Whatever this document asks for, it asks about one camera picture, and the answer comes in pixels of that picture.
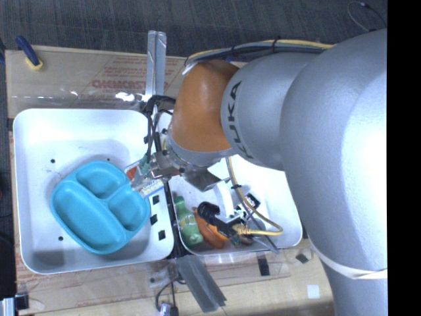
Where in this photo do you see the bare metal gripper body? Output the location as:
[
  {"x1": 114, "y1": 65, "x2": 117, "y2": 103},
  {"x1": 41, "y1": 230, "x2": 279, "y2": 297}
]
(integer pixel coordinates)
[{"x1": 143, "y1": 149, "x2": 189, "y2": 181}]

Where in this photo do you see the white and red printed packet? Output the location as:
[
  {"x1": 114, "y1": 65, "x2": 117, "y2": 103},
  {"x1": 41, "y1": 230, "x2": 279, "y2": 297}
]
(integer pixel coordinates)
[{"x1": 124, "y1": 165, "x2": 165, "y2": 199}]

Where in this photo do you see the blue divided plate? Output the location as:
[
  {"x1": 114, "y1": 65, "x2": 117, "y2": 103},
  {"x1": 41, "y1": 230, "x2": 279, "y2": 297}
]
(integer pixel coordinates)
[{"x1": 49, "y1": 160, "x2": 152, "y2": 255}]

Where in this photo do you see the green bottle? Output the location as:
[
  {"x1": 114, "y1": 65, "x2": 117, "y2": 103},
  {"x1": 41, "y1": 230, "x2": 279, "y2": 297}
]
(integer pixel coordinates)
[{"x1": 173, "y1": 196, "x2": 205, "y2": 246}]

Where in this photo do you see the orange carrot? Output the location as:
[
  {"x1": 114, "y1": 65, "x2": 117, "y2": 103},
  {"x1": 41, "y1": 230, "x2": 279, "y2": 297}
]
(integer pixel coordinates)
[{"x1": 193, "y1": 208, "x2": 230, "y2": 250}]

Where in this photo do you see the small dark packet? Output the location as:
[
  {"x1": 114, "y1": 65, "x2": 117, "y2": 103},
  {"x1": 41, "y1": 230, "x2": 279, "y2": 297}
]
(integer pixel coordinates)
[{"x1": 245, "y1": 192, "x2": 262, "y2": 210}]

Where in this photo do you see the white plastic tray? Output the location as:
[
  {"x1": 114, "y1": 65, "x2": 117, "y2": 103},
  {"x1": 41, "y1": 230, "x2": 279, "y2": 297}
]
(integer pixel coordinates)
[
  {"x1": 169, "y1": 153, "x2": 303, "y2": 256},
  {"x1": 12, "y1": 108, "x2": 175, "y2": 275}
]

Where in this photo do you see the brown cardboard board red print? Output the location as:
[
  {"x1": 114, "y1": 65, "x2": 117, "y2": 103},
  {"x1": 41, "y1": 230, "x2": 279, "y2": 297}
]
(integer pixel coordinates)
[{"x1": 5, "y1": 44, "x2": 333, "y2": 316}]

